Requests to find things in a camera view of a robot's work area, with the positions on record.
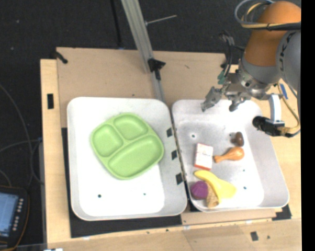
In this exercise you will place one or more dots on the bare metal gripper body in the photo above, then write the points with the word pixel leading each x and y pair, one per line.
pixel 238 86

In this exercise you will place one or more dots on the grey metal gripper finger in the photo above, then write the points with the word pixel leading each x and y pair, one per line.
pixel 212 98
pixel 236 103

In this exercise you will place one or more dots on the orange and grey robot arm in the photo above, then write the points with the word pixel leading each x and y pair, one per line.
pixel 264 40

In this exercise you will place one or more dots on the brown toy mushroom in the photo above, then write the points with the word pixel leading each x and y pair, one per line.
pixel 238 139

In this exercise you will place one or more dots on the orange toy chicken drumstick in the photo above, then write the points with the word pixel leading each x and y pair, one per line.
pixel 234 154

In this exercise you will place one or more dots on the white and red carton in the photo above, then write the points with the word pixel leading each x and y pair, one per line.
pixel 203 157

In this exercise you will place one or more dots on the white plastic tray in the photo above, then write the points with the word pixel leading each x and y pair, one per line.
pixel 254 166
pixel 121 197

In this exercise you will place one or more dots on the yellow banana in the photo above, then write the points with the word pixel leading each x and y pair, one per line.
pixel 220 187

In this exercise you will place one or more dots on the purple round toy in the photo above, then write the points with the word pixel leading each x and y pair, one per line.
pixel 198 189

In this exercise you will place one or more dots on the green divided plate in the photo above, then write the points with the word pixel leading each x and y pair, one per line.
pixel 131 153

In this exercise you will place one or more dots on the brown cardboard board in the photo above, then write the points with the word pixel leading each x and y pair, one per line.
pixel 102 74

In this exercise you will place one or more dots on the black cylinder on white bracket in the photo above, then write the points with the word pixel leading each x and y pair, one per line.
pixel 268 125

